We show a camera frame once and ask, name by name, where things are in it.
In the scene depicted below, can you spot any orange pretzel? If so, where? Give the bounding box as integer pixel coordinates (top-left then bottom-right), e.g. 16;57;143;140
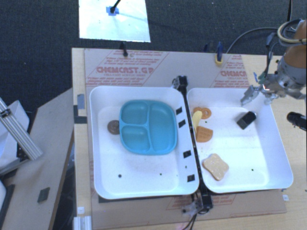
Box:
192;107;213;120

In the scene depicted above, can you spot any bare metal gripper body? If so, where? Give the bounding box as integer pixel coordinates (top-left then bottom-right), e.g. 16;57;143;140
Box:
260;73;307;100

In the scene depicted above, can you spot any thin black rod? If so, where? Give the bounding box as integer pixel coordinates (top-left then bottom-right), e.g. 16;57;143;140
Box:
181;88;208;197

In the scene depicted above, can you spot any blue divided plate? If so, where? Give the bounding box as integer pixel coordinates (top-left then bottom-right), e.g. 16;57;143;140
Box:
119;99;178;156

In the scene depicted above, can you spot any black carton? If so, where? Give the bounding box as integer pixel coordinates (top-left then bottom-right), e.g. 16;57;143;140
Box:
236;111;258;130

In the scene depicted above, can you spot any brown round biscuit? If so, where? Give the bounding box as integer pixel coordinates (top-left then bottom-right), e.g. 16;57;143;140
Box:
106;120;121;136

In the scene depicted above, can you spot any tan bread slice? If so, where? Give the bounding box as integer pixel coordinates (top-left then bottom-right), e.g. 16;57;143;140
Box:
202;153;229;182

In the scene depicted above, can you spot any white plastic tray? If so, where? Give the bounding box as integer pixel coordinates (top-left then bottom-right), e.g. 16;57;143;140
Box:
187;87;295;194
89;85;201;200

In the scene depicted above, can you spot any brown cardboard board red print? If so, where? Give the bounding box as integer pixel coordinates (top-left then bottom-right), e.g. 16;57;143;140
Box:
83;47;287;230

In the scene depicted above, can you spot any yellow banana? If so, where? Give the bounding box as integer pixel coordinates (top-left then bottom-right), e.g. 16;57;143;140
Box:
191;111;203;134

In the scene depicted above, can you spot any orange waffle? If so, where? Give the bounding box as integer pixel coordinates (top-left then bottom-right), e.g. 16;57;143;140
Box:
195;126;214;143

